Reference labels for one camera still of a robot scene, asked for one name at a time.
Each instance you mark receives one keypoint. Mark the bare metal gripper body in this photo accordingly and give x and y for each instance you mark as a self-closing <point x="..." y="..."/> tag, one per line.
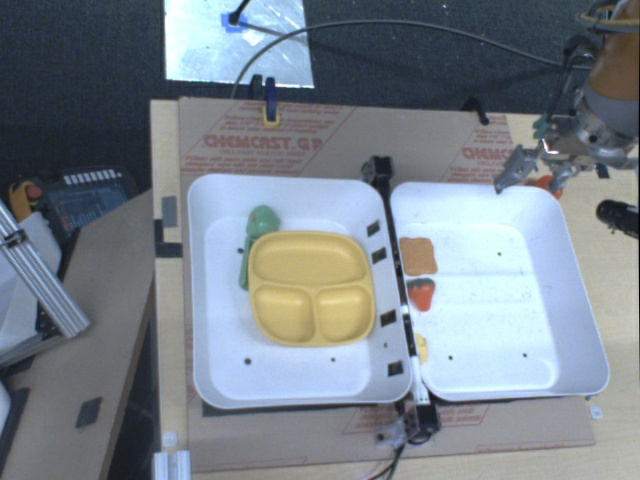
<point x="595" y="143"/>

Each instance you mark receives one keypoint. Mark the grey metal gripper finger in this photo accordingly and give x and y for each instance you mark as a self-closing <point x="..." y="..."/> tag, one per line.
<point x="561" y="174"/>
<point x="517" y="168"/>

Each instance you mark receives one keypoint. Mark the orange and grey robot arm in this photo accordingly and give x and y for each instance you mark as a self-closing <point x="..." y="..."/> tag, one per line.
<point x="615" y="63"/>

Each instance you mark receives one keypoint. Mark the orange toy food piece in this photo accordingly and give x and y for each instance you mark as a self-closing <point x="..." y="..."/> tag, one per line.
<point x="542" y="183"/>

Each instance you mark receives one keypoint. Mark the brown toast slice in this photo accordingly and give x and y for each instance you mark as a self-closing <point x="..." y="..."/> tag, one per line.
<point x="417" y="256"/>

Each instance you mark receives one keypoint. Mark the white plastic tray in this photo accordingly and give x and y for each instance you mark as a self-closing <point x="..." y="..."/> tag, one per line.
<point x="225" y="358"/>
<point x="490" y="318"/>

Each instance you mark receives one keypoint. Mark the thin black and white rod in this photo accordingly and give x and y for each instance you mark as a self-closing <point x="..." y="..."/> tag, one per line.
<point x="398" y="273"/>

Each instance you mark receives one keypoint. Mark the red strawberry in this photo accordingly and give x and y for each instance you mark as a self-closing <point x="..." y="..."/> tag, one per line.
<point x="421" y="295"/>

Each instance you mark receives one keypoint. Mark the brown cardboard board red print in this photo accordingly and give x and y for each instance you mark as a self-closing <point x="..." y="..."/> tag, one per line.
<point x="320" y="138"/>

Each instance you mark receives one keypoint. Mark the yellow toy food piece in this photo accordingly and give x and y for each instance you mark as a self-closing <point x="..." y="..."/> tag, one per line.
<point x="422" y="350"/>

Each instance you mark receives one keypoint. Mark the yellow divided plate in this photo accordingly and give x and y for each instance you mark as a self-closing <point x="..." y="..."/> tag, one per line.
<point x="310" y="288"/>

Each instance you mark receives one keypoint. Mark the green toy spoon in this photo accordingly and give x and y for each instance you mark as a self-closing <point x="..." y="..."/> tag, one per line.
<point x="260" y="218"/>

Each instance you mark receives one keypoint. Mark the black cylinder on white bracket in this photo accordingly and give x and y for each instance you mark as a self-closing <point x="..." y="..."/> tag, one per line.
<point x="617" y="215"/>

